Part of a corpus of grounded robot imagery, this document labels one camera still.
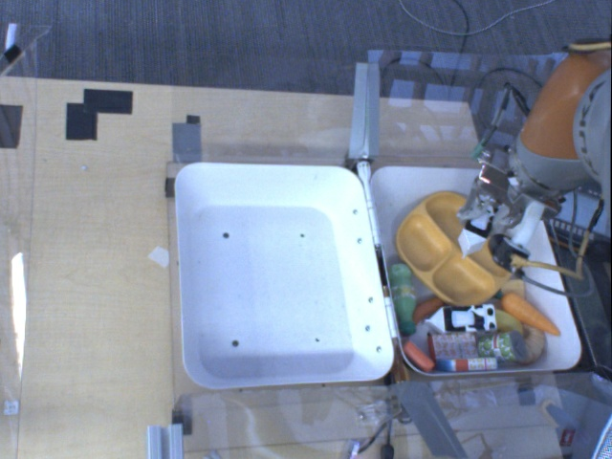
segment carrot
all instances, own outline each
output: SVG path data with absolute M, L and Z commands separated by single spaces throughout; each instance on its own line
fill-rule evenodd
M 414 313 L 412 314 L 412 321 L 416 325 L 420 321 L 423 321 L 426 317 L 430 317 L 440 308 L 445 305 L 445 302 L 442 299 L 434 296 L 430 299 L 426 299 L 423 302 L 417 304 L 417 307 L 414 308 Z
M 404 344 L 404 353 L 410 361 L 424 372 L 431 372 L 436 364 L 419 347 L 408 340 Z
M 505 293 L 501 298 L 501 307 L 506 313 L 526 325 L 531 325 L 551 335 L 561 334 L 550 319 L 517 293 Z

